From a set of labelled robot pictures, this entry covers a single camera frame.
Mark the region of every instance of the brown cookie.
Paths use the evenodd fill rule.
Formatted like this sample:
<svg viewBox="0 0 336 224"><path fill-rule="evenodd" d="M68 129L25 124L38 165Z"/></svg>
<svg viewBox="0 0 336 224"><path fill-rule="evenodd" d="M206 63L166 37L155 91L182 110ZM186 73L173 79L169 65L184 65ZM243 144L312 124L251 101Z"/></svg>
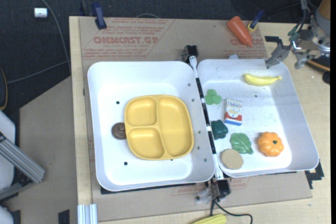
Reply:
<svg viewBox="0 0 336 224"><path fill-rule="evenodd" d="M118 122L112 127L112 134L116 139L126 139L125 124Z"/></svg>

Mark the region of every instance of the round cracker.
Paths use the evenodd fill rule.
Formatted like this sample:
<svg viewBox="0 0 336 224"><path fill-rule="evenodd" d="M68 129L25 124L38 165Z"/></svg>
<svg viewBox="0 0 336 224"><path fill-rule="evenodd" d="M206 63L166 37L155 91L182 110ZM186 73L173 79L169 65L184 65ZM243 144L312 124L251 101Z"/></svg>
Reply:
<svg viewBox="0 0 336 224"><path fill-rule="evenodd" d="M232 148L224 150L220 158L222 159L224 165L229 169L237 170L241 168L244 163L241 154Z"/></svg>

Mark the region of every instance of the small box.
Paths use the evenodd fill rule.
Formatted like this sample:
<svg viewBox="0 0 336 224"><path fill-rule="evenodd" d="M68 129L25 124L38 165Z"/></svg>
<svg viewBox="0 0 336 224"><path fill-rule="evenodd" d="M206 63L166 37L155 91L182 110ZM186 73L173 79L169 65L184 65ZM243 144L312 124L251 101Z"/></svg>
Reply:
<svg viewBox="0 0 336 224"><path fill-rule="evenodd" d="M225 99L224 104L224 122L230 123L234 125L241 125L242 122L242 114L241 110L243 108L243 102L227 98Z"/></svg>

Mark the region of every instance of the cookie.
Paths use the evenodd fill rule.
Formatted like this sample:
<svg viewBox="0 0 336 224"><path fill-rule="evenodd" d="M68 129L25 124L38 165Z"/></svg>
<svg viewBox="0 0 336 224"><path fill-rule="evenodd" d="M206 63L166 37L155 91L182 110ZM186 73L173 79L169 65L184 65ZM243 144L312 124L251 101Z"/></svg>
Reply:
<svg viewBox="0 0 336 224"><path fill-rule="evenodd" d="M224 150L220 158L224 165L229 169L240 169L244 163L241 154L232 148Z"/></svg>
<svg viewBox="0 0 336 224"><path fill-rule="evenodd" d="M125 124L118 122L112 127L112 134L116 139L126 139Z"/></svg>

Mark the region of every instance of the banana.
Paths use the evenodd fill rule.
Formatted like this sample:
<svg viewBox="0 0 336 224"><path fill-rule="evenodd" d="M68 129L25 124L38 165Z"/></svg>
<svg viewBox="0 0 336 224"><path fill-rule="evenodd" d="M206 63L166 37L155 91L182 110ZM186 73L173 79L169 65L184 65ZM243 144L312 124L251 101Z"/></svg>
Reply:
<svg viewBox="0 0 336 224"><path fill-rule="evenodd" d="M257 77L251 74L244 74L245 81L248 84L255 85L255 86L267 86L271 85L277 80L281 80L281 76L277 77Z"/></svg>

